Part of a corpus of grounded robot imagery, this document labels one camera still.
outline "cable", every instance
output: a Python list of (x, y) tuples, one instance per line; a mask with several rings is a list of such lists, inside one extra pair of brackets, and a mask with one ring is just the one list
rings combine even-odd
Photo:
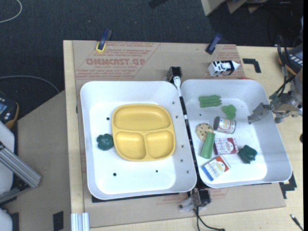
[(48, 83), (48, 84), (51, 85), (58, 93), (60, 93), (59, 89), (58, 89), (54, 84), (52, 84), (52, 83), (49, 82), (48, 80), (45, 80), (45, 79), (43, 79), (43, 78), (36, 77), (36, 76), (31, 76), (31, 75), (12, 75), (12, 76), (3, 76), (3, 77), (0, 77), (0, 80), (2, 80), (2, 79), (10, 79), (10, 78), (33, 78), (33, 79), (38, 79), (38, 80), (41, 80), (41, 81), (44, 81), (44, 82)]
[(19, 5), (20, 5), (20, 10), (19, 10), (18, 14), (15, 15), (14, 17), (10, 18), (10, 19), (4, 20), (4, 21), (0, 21), (0, 23), (11, 21), (11, 20), (15, 19), (17, 16), (20, 15), (21, 11), (23, 10), (23, 5), (21, 4), (20, 0), (16, 0), (16, 1), (17, 1), (17, 2), (19, 3)]
[(209, 227), (205, 224), (205, 222), (203, 222), (203, 220), (201, 219), (201, 217), (199, 216), (199, 207), (197, 207), (196, 209), (194, 209), (194, 212), (197, 216), (197, 228), (198, 228), (198, 231), (200, 231), (200, 228), (199, 228), (199, 220), (202, 222), (202, 224), (204, 226), (206, 226), (208, 229), (212, 229), (212, 230), (217, 230), (217, 231), (225, 231), (225, 229), (218, 229), (218, 228), (213, 228), (213, 227)]

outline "black carpet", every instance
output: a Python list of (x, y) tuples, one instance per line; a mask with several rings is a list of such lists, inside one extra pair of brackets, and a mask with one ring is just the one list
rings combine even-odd
[[(282, 1), (291, 4), (281, 5)], [(0, 23), (0, 91), (20, 105), (19, 118), (64, 89), (63, 40), (100, 40), (105, 28), (114, 41), (220, 43), (274, 46), (282, 34), (292, 47), (300, 33), (303, 0), (269, 0), (253, 13), (226, 3), (205, 16), (201, 0), (20, 0), (21, 14)], [(19, 11), (0, 0), (0, 21)]]

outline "can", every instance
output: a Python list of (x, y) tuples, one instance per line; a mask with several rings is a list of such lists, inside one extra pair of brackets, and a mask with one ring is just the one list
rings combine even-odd
[(234, 133), (235, 128), (236, 128), (235, 120), (222, 118), (219, 116), (215, 117), (214, 125), (213, 125), (213, 129), (215, 131), (232, 134)]

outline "divided yellow plate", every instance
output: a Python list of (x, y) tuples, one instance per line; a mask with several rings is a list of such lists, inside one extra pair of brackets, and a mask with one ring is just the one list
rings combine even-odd
[(175, 150), (171, 116), (156, 104), (126, 104), (116, 108), (112, 114), (112, 134), (116, 151), (126, 160), (160, 160)]

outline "black cable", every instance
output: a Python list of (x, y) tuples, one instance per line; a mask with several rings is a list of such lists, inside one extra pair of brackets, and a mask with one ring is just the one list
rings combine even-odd
[(0, 80), (2, 80), (2, 79), (10, 79), (10, 78), (33, 78), (33, 79), (38, 79), (38, 80), (41, 80), (41, 81), (44, 81), (44, 82), (48, 83), (49, 85), (51, 85), (57, 91), (57, 93), (60, 93), (59, 89), (54, 84), (52, 84), (48, 80), (45, 80), (43, 78), (36, 77), (36, 76), (31, 76), (31, 75), (12, 75), (12, 76), (0, 77)]
[(212, 229), (212, 230), (218, 230), (218, 231), (225, 231), (225, 229), (218, 229), (218, 228), (213, 228), (213, 227), (210, 227), (210, 226), (207, 226), (205, 224), (205, 222), (203, 222), (203, 220), (201, 219), (201, 217), (199, 216), (199, 208), (197, 207), (196, 209), (193, 210), (197, 216), (197, 228), (198, 228), (198, 231), (200, 231), (200, 228), (199, 228), (199, 220), (202, 222), (202, 224), (204, 226), (206, 226), (208, 229)]

